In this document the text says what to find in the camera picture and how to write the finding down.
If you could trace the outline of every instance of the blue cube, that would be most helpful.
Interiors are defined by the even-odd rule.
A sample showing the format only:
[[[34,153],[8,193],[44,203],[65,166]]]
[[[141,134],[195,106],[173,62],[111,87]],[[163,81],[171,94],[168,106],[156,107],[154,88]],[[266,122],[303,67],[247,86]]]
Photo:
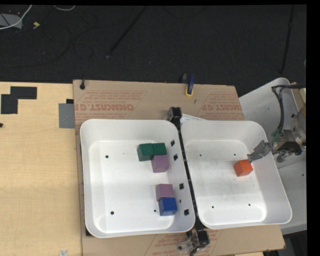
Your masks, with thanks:
[[[174,215],[178,208],[174,197],[162,197],[159,201],[159,210],[161,216]]]

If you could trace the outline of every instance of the orange-red block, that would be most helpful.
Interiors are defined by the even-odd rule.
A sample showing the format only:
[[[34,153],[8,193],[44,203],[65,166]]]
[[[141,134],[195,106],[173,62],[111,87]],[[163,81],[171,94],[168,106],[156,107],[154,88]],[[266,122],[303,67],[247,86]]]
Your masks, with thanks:
[[[248,175],[254,170],[248,159],[236,162],[233,167],[238,177]]]

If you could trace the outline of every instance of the purple cube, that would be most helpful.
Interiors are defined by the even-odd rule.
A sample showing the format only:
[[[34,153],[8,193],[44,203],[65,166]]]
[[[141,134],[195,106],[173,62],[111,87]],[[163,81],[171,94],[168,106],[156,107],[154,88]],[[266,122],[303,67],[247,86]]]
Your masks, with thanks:
[[[159,184],[155,187],[155,194],[158,202],[161,198],[173,198],[174,188],[171,184]]]
[[[155,155],[151,160],[154,173],[163,173],[169,168],[169,161],[166,154]]]

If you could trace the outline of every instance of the white tray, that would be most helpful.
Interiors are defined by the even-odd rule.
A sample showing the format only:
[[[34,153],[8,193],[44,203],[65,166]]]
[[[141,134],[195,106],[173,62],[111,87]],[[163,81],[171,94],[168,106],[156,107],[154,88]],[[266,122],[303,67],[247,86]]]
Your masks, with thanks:
[[[253,121],[187,121],[181,127],[201,222],[210,229],[284,224],[291,207],[271,153],[237,177],[233,165],[251,154],[263,128]]]
[[[93,236],[186,232],[193,227],[193,203],[179,134],[172,123],[91,119],[82,124],[80,136],[85,224]],[[166,172],[153,173],[151,161],[139,161],[137,148],[143,143],[165,143]],[[173,185],[175,215],[160,216],[157,184]]]

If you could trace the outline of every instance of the light wood surface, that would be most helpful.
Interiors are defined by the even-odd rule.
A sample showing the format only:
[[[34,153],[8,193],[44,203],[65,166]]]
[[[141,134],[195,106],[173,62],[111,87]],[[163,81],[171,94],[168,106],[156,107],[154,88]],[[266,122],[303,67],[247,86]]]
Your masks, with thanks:
[[[0,94],[10,86],[37,86],[37,99],[0,114],[0,255],[80,256],[75,130],[59,128],[73,86],[0,82]]]

